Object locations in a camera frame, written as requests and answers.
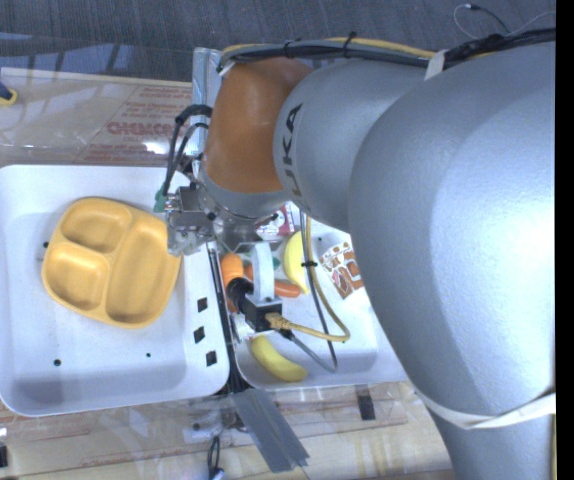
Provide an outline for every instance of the yellow banana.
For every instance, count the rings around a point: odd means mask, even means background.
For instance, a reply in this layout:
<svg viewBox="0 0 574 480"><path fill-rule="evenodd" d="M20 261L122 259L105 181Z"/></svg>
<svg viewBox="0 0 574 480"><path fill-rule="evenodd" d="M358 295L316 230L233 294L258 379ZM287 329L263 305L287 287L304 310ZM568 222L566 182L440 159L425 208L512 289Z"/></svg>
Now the yellow banana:
<svg viewBox="0 0 574 480"><path fill-rule="evenodd" d="M303 267L303 234L301 231L294 233L285 245L283 268L289 280L297 285L305 295L309 293L309 286L305 280L305 268Z"/></svg>
<svg viewBox="0 0 574 480"><path fill-rule="evenodd" d="M265 370L280 380L298 382L307 376L307 370L281 356L262 334L251 341L251 353Z"/></svg>

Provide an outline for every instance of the gray carpet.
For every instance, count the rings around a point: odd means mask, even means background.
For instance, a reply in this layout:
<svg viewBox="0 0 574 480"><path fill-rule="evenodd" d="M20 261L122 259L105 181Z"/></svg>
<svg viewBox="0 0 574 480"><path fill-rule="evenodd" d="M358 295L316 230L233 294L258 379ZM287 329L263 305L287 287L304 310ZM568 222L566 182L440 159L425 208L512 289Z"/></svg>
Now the gray carpet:
<svg viewBox="0 0 574 480"><path fill-rule="evenodd" d="M133 56L120 74L188 80L191 51L197 46L223 48L356 31L361 37L420 48L450 48L469 40L453 16L463 3L492 11L512 31L556 8L556 0L0 0L0 57L7 64L41 67L36 65L39 54L58 54L68 42L128 44L152 50ZM484 12L463 9L458 18L474 36L503 31ZM554 24L555 17L548 15L532 26ZM18 41L8 34L42 39ZM96 71L115 73L115 52L110 48ZM55 62L63 59L61 52Z"/></svg>

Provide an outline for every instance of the white strap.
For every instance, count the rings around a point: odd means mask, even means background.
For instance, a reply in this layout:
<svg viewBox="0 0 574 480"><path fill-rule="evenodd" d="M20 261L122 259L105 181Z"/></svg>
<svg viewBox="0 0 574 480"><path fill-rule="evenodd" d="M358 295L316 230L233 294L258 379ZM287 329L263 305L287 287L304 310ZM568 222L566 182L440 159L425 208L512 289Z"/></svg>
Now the white strap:
<svg viewBox="0 0 574 480"><path fill-rule="evenodd" d="M225 78L225 75L229 72L229 70L230 70L231 68L233 68L233 67L235 66L235 64L236 64L236 63L235 63L233 60L230 60L229 62L227 62L227 64L225 64L225 65L223 66L223 69L221 69L218 74L219 74L222 78Z"/></svg>
<svg viewBox="0 0 574 480"><path fill-rule="evenodd" d="M440 50L429 59L427 64L427 71L425 71L425 80L429 80L432 76L437 75L443 70L445 66L445 52L447 50Z"/></svg>
<svg viewBox="0 0 574 480"><path fill-rule="evenodd" d="M423 395L415 387L414 389L416 390L418 398L423 401L430 411L449 423L466 430L507 427L509 425L516 425L517 423L540 418L541 416L556 414L555 392L536 398L517 409L504 414L499 414L498 416L479 416L476 414L466 414L464 412L453 411L447 407L443 407Z"/></svg>

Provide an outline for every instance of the white tray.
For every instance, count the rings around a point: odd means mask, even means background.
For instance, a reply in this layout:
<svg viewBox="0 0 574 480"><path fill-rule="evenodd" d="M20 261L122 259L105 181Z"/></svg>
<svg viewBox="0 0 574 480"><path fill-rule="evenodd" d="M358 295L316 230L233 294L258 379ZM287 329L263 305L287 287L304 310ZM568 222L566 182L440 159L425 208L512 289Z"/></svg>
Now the white tray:
<svg viewBox="0 0 574 480"><path fill-rule="evenodd" d="M332 246L342 242L351 244L350 235L319 222L312 222L312 249L316 261ZM282 259L283 249L284 244L274 255ZM276 271L276 276L286 279L282 266ZM256 388L267 390L377 384L407 380L407 374L378 322L365 289L360 288L343 299L322 267L318 269L318 279L334 312L351 332L351 338L345 343L333 344L338 361L337 370L333 373L327 371L294 343L270 331L266 333L266 336L276 350L303 366L308 372L307 376L302 381L293 383L277 379L258 364L251 354L250 343L242 341L236 345L235 357L245 380ZM323 330L311 295L301 294L295 299L283 298L282 302L283 315L287 319L313 329ZM322 304L321 309L329 332L342 334ZM298 331L295 331L295 334L327 365L332 366L329 346L325 340Z"/></svg>
<svg viewBox="0 0 574 480"><path fill-rule="evenodd" d="M164 169L148 167L0 169L0 397L12 411L44 416L165 402L208 396L226 383L205 247L183 258L167 308L143 329L79 315L41 281L43 244L71 203L101 196L150 211L163 177ZM201 327L205 336L196 342Z"/></svg>

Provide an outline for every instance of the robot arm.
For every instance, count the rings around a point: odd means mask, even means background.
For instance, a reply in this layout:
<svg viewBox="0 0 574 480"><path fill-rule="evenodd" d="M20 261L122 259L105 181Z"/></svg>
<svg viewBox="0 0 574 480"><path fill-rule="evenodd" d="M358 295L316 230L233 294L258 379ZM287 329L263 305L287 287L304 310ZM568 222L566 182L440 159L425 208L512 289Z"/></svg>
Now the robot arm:
<svg viewBox="0 0 574 480"><path fill-rule="evenodd" d="M429 80L378 60L264 62L234 66L214 107L195 190L216 238L235 250L292 200L351 233L435 407L495 416L555 391L555 43ZM550 478L551 418L466 430L430 412L458 479Z"/></svg>

